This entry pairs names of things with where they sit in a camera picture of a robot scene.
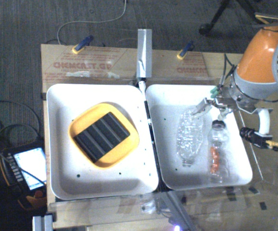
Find black cylinder on white bracket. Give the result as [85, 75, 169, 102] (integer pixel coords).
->
[239, 107, 274, 149]

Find brown cardboard board red print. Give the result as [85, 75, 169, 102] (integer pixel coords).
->
[40, 44, 278, 229]

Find crushed clear plastic bottle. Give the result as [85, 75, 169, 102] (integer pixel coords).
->
[175, 108, 205, 167]

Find black ribbed block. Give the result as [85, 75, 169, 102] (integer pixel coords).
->
[73, 112, 131, 164]

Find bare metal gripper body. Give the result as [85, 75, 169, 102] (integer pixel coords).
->
[213, 87, 258, 111]

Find yellow plate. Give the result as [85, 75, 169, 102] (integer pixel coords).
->
[67, 103, 140, 169]

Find white plastic tray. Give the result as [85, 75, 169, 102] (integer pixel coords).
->
[46, 83, 159, 201]
[145, 84, 253, 191]

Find clear bottle with orange label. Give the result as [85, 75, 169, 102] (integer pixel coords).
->
[207, 119, 230, 184]

